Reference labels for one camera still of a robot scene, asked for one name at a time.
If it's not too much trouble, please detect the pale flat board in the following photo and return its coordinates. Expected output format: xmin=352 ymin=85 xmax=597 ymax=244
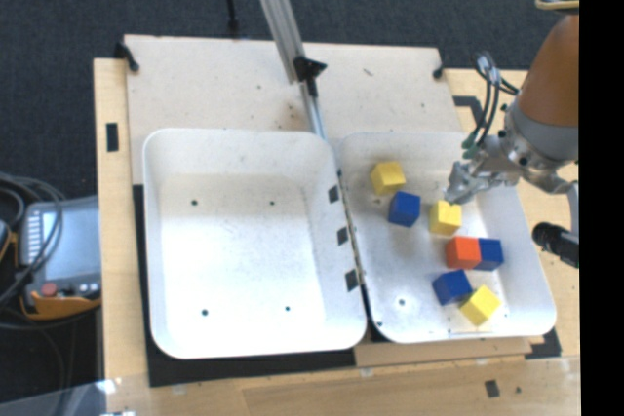
xmin=122 ymin=33 xmax=533 ymax=369

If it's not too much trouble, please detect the blue cube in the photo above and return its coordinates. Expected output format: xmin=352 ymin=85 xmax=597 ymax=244
xmin=472 ymin=238 xmax=505 ymax=272
xmin=431 ymin=269 xmax=474 ymax=307
xmin=387 ymin=190 xmax=421 ymax=229

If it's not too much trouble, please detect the black cylinder on white bracket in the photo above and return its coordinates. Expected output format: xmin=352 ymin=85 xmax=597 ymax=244
xmin=531 ymin=175 xmax=580 ymax=270

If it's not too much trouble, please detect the white plastic tray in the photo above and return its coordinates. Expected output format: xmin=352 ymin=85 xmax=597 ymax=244
xmin=335 ymin=131 xmax=558 ymax=345
xmin=141 ymin=127 xmax=369 ymax=360

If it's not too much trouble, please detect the yellow cube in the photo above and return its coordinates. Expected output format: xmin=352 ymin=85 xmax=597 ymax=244
xmin=428 ymin=199 xmax=463 ymax=237
xmin=459 ymin=284 xmax=503 ymax=327
xmin=370 ymin=161 xmax=407 ymax=197

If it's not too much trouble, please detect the orange cube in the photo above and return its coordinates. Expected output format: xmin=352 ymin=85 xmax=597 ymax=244
xmin=445 ymin=236 xmax=483 ymax=271

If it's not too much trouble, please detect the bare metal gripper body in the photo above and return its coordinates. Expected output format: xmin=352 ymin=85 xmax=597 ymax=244
xmin=447 ymin=127 xmax=572 ymax=200

